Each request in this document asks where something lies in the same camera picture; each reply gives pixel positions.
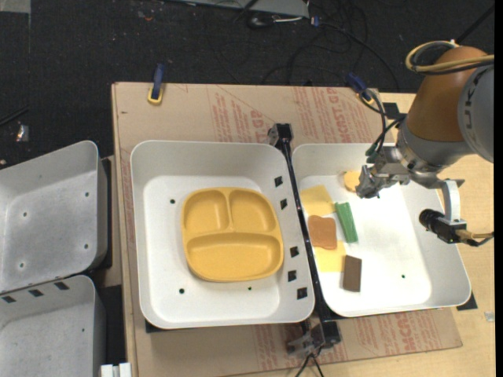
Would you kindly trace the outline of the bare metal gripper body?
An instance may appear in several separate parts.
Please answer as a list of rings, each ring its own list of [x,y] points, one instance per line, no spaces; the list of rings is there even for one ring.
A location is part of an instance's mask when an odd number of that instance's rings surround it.
[[[417,157],[413,153],[402,152],[396,146],[385,146],[370,171],[373,184],[377,190],[395,184],[407,185],[412,180],[411,174],[416,165]]]

